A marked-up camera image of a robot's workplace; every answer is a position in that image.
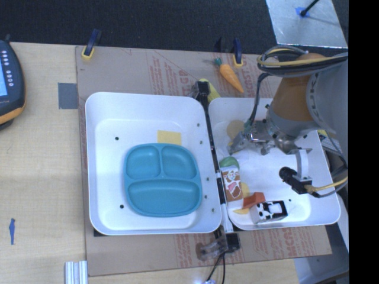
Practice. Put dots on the yellow banana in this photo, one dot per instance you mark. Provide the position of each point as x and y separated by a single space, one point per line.
213 93

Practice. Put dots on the white plastic tray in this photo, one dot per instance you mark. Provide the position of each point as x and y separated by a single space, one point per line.
106 164
266 173

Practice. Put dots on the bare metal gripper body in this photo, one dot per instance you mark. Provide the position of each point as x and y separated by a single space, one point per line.
268 136

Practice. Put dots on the white and yellow packet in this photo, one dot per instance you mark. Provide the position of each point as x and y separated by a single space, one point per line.
329 140

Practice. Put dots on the green rounded toy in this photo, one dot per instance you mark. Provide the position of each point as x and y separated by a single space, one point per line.
228 161

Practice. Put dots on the pale yellow round biscuit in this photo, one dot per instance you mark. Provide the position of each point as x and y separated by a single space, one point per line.
234 127

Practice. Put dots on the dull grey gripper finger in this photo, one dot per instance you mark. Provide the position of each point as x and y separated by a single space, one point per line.
264 151
239 143

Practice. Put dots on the blue divided plate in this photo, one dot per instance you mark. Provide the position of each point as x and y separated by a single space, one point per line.
163 182

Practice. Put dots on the black cylinder on white bracket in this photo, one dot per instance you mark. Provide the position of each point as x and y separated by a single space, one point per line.
296 180

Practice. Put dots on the brown cardboard board red print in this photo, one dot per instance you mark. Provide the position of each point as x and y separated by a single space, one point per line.
124 69

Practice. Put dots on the brown and white carton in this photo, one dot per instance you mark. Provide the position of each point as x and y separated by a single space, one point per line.
232 185

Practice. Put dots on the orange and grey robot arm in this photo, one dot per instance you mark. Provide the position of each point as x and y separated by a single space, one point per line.
296 99

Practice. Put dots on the yellow flat square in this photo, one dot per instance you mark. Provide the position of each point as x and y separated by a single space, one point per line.
168 137

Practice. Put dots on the orange-red wedge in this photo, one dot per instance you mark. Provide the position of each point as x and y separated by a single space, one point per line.
254 200

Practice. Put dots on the yellow flat slice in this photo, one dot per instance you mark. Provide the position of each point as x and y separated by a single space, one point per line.
241 210

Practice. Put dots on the black and white cow carton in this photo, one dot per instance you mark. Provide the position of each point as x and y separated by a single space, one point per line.
268 212

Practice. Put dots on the orange carrot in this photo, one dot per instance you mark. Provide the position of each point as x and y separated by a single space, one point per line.
231 76

